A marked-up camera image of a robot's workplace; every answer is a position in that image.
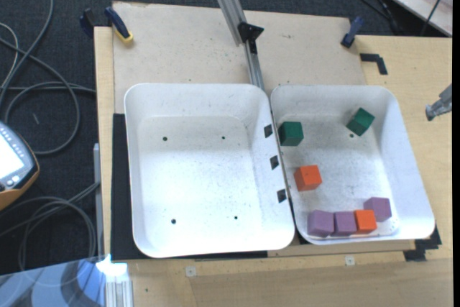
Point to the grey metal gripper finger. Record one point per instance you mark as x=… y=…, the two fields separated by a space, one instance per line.
x=439 y=109

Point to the green cube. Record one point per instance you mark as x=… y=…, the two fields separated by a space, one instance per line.
x=360 y=121
x=291 y=133

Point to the white plastic tray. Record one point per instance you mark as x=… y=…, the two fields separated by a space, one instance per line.
x=352 y=169
x=201 y=172

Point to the purple cube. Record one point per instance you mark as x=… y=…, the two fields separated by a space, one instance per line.
x=379 y=208
x=345 y=223
x=320 y=223

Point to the orange cube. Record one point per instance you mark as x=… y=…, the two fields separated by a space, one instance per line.
x=307 y=177
x=366 y=221

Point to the brown cardboard board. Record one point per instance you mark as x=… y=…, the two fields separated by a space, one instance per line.
x=187 y=46

